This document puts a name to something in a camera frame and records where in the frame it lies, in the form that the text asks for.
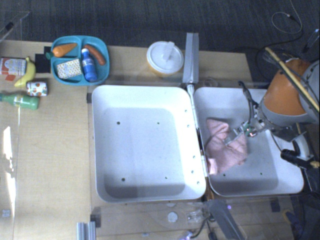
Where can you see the pink cloth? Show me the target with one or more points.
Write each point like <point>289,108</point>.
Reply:
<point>225,154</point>

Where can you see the blue divided plate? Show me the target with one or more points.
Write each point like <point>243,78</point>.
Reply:
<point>101,72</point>

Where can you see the brown sausage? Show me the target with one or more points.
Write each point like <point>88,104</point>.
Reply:
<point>96,54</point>

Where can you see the white can with orange print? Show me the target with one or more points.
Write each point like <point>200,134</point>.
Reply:
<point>37,88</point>

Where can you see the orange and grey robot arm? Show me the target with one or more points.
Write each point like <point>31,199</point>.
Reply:
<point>282,96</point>

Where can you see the orange carrot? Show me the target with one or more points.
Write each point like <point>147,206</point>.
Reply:
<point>63,49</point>

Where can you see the green bottle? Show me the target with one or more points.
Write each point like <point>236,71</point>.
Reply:
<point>22,101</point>

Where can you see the white and red carton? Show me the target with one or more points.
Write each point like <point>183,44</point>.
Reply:
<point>12,66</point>

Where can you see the yellow patterned packet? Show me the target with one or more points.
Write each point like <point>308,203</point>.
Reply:
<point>69,69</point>

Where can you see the black cylinder on white bracket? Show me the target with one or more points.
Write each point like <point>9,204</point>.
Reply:
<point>297,156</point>

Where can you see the yellow banana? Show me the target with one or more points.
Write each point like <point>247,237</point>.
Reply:
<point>28,74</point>

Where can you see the white plastic tray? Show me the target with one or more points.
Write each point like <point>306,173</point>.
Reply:
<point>145,144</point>
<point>265,164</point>

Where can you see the blue bottle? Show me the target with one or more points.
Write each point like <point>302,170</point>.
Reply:
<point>88,66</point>

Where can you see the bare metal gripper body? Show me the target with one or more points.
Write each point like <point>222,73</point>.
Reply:
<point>250,127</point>

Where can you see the yellow cup with white lid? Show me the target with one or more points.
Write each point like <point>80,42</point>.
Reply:
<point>165,56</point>

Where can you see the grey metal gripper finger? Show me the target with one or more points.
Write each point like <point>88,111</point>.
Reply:
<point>236,132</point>
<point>230,140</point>

